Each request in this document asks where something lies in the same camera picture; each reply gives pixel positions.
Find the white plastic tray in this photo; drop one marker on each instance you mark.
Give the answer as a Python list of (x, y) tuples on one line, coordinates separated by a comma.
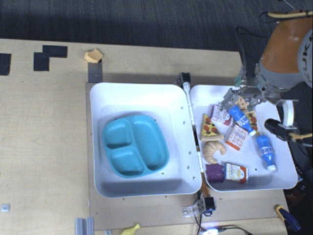
[(247, 155), (137, 94)]

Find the blue bottle with white cap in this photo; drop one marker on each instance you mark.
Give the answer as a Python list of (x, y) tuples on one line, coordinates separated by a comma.
[(265, 150), (240, 117)]

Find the red and white packet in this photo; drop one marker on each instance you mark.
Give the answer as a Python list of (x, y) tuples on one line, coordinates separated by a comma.
[(221, 116)]

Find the white and red carton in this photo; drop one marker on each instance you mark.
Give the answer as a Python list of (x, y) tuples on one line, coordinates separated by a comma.
[(236, 172)]

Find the small toy pizza slice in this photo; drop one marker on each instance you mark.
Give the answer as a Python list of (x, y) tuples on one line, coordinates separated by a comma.
[(252, 119)]

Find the thin black and white rod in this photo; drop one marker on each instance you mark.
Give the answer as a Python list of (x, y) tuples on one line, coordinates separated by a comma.
[(190, 106)]

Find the tan toy bread piece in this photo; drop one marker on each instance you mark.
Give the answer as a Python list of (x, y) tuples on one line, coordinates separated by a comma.
[(93, 55)]

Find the black cylinder on white bracket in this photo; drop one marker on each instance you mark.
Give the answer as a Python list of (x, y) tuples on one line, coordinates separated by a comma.
[(275, 127)]

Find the blue divided plate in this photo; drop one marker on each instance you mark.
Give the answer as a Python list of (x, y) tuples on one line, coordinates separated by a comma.
[(146, 138)]

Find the large toy pizza slice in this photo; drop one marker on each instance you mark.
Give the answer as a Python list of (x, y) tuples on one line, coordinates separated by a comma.
[(209, 130)]

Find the orange and white packet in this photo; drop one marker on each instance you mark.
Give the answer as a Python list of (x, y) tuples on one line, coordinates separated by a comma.
[(236, 137)]

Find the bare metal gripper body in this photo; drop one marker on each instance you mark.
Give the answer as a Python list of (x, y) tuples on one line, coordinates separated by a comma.
[(252, 91)]

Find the tan toy croissant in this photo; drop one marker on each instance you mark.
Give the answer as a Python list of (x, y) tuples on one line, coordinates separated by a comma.
[(211, 148)]

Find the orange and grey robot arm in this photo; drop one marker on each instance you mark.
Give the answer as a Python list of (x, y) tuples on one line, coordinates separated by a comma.
[(281, 45)]

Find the yellow banana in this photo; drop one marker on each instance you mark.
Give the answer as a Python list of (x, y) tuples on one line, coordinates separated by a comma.
[(129, 229)]

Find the orange toy biscuit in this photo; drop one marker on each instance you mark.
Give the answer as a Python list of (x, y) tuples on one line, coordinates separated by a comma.
[(242, 103)]

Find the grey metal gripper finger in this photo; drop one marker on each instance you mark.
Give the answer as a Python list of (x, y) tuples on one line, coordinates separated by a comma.
[(230, 98), (253, 103)]

